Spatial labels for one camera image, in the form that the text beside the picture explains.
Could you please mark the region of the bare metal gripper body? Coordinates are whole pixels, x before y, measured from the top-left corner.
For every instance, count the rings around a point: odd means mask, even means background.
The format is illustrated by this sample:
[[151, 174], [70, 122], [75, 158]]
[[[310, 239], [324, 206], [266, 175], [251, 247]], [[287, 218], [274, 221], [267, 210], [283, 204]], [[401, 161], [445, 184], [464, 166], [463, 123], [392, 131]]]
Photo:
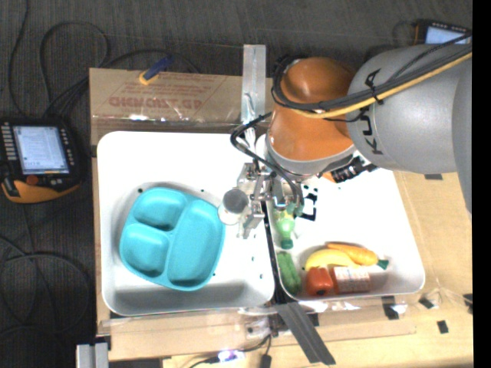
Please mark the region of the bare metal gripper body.
[[236, 188], [245, 193], [250, 210], [260, 210], [263, 202], [274, 209], [285, 209], [284, 179], [266, 166], [245, 163], [236, 180]]

